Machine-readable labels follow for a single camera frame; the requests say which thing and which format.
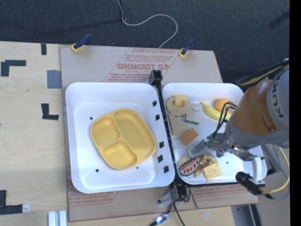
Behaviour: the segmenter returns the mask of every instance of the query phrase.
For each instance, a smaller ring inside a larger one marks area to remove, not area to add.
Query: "white tray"
[[[173,181],[175,171],[164,120],[158,94],[151,85],[74,83],[66,90],[66,106],[71,178],[80,192],[159,187]],[[132,168],[115,170],[106,164],[94,146],[90,128],[97,118],[122,108],[132,109],[143,118],[156,138],[157,150],[149,159]]]
[[[163,88],[162,93],[165,101],[174,95],[187,95],[190,102],[200,103],[205,101],[211,106],[213,106],[214,100],[224,97],[233,103],[238,104],[243,95],[242,90],[238,86],[227,83],[170,83]],[[190,124],[190,128],[194,128],[199,134],[196,139],[191,141],[187,146],[184,146],[184,144],[182,144],[182,142],[178,139],[180,135],[171,136],[176,162],[183,156],[187,148],[196,146],[202,139],[206,140],[206,137],[214,132],[217,127],[218,121],[208,117],[204,113],[202,106],[200,109],[201,114],[199,125]],[[223,125],[219,132],[224,132],[224,129],[225,126]],[[210,151],[210,153],[216,157],[214,151]],[[251,149],[250,153],[257,156],[262,156],[262,150],[260,146]],[[235,180],[235,175],[239,171],[249,173],[251,176],[253,175],[252,163],[250,161],[244,162],[234,154],[225,153],[223,157],[217,158],[217,160],[223,172],[222,176],[218,176],[209,181],[207,181],[204,174],[201,174],[196,178],[193,176],[193,174],[187,177],[180,177],[187,184],[202,185],[237,182]],[[262,160],[262,178],[266,176],[266,173],[266,163],[264,160]]]

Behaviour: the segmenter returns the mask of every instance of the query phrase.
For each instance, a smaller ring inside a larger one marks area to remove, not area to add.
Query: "white cable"
[[[159,48],[161,48],[163,45],[165,45],[168,41],[170,41],[177,34],[177,32],[178,32],[178,24],[177,24],[177,22],[171,16],[166,15],[166,14],[156,14],[156,15],[153,15],[153,16],[149,17],[148,19],[144,20],[143,22],[141,22],[139,24],[128,24],[126,21],[124,21],[124,16],[123,16],[123,10],[122,10],[122,7],[121,7],[121,3],[120,3],[119,0],[117,0],[117,1],[118,1],[118,5],[119,5],[119,8],[120,8],[120,11],[121,11],[121,19],[122,19],[122,22],[125,25],[128,25],[128,26],[139,26],[139,25],[142,25],[142,24],[146,23],[147,21],[149,21],[152,18],[157,17],[157,16],[168,17],[168,18],[170,18],[174,22],[174,24],[175,24],[175,32],[174,32],[174,34],[168,40],[166,40],[164,43],[162,43]]]

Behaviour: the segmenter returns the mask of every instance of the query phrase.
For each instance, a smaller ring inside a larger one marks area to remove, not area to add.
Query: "blue clamp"
[[[89,44],[89,42],[92,40],[93,36],[91,34],[86,35],[82,39],[80,39],[77,43],[71,45],[71,49],[74,52],[80,51],[83,47],[83,45]]]
[[[188,50],[193,46],[193,44],[194,44],[194,39],[189,40],[186,46],[179,51],[179,56],[181,58],[186,57]]]

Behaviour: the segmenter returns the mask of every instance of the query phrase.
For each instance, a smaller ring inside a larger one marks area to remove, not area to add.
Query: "dark background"
[[[289,58],[290,0],[121,0],[127,22],[178,23],[163,48],[213,50],[224,82]],[[117,0],[0,0],[0,41],[158,48],[175,24],[124,25]]]

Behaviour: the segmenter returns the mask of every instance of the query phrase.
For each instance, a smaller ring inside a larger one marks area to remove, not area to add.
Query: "yellow cable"
[[[282,189],[284,189],[288,183],[290,182],[290,163],[284,153],[284,151],[282,150],[281,147],[279,147],[279,150],[287,164],[287,168],[288,168],[288,176],[287,176],[287,179],[286,179],[286,182],[279,188],[276,188],[276,189],[268,189],[268,188],[265,188],[265,187],[260,187],[259,190],[263,193],[263,194],[272,194],[272,193],[275,193],[275,192],[279,192],[281,191]]]

